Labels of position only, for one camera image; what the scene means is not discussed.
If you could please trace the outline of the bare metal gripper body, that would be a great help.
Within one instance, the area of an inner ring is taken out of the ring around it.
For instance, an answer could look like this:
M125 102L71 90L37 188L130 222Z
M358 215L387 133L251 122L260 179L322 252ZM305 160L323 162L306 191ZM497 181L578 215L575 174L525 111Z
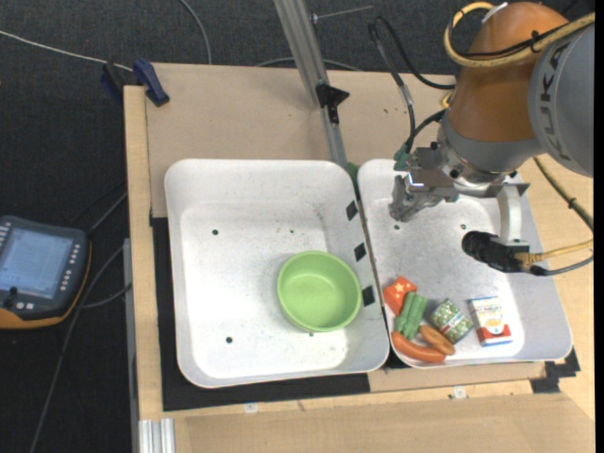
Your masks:
M510 144L435 144L415 151L405 184L408 193L429 193L433 207L461 195L493 197L513 170Z

